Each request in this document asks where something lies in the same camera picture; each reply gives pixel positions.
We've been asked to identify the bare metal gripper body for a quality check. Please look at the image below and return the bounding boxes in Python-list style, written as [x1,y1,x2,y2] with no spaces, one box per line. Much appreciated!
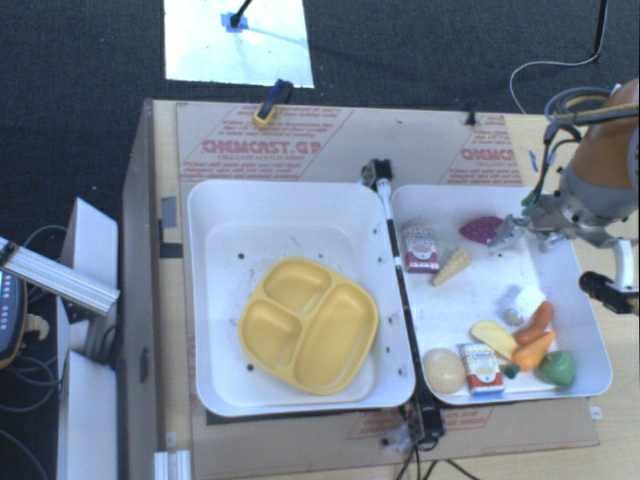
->
[524,193,596,239]

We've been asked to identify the purple grapes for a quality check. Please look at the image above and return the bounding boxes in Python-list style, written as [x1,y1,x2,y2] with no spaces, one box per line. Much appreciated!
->
[458,215,504,245]

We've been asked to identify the pale yellow corn cob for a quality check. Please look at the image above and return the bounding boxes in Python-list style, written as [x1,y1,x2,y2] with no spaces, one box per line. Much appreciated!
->
[431,246,472,288]

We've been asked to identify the white plastic tray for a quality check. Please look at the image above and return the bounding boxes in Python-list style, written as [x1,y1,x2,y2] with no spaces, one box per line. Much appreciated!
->
[187,178,417,418]
[390,183,614,407]

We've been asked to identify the clear plastic bottle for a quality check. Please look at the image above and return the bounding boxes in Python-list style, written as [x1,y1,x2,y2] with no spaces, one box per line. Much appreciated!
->
[501,284,547,327]

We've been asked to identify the orange sausage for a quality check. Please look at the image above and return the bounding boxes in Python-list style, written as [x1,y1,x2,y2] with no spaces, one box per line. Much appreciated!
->
[514,300,555,346]

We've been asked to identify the pink and white carton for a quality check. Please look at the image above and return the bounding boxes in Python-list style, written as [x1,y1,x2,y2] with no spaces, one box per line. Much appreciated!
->
[401,225,441,274]

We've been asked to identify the yellow banana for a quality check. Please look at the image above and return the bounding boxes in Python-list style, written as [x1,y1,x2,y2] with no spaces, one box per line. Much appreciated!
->
[469,319,519,362]

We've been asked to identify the thin black and white rod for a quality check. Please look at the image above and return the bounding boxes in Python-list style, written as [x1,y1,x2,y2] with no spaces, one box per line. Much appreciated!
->
[375,177,432,419]

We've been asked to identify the orange carrot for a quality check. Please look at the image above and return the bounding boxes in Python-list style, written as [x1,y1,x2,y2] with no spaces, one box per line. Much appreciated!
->
[503,330,558,379]

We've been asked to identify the green pepper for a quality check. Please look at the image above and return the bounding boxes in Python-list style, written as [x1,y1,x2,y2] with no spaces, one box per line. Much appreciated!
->
[534,350,576,387]

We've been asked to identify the red and white carton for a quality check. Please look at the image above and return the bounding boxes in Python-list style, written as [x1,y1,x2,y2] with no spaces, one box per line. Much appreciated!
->
[459,342,506,396]

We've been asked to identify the cream round bread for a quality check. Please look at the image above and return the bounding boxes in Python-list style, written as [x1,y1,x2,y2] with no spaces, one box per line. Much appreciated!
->
[422,347,467,395]

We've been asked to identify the yellow divided plate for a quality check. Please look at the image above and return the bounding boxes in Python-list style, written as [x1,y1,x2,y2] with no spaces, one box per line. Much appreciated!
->
[237,256,380,397]

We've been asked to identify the brown cardboard board red print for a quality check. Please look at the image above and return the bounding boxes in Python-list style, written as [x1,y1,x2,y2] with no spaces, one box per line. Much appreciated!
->
[174,101,600,467]

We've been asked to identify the black cylinder on white bracket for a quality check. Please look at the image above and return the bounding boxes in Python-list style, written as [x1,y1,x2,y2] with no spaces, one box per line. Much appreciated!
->
[578,236,640,316]

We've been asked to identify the black block with thin wires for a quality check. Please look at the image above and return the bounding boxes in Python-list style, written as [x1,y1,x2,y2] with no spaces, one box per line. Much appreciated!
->
[407,397,446,444]
[360,157,395,188]

